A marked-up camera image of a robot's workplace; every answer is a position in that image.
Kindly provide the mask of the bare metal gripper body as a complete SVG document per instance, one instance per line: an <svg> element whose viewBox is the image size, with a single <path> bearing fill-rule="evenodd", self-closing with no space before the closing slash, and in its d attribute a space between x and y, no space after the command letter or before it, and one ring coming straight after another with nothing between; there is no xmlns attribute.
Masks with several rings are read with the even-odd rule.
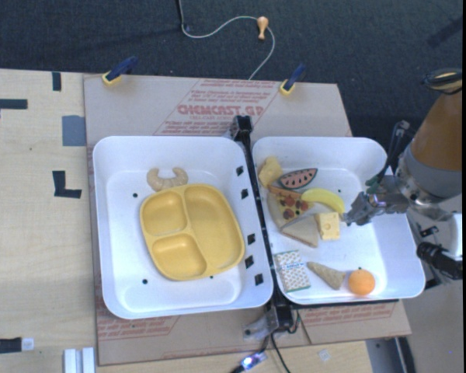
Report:
<svg viewBox="0 0 466 373"><path fill-rule="evenodd" d="M378 214L405 213L413 210L432 220L447 220L454 210L441 206L443 198L421 187L406 169L394 175L379 173L367 181L367 200Z"/></svg>

